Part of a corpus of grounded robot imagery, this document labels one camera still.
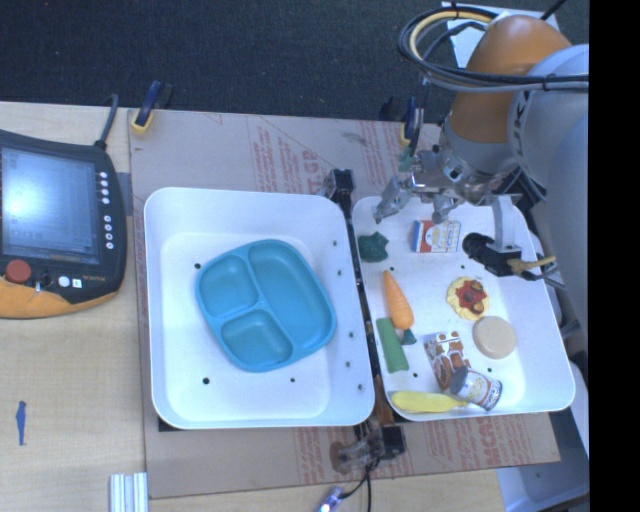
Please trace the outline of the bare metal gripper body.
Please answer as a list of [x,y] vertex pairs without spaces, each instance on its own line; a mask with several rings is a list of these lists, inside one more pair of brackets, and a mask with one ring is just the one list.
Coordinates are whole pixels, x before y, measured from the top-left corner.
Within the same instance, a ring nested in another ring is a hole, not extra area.
[[504,179],[505,172],[489,173],[461,159],[449,148],[420,150],[412,165],[411,190],[429,198],[444,197],[481,204]]

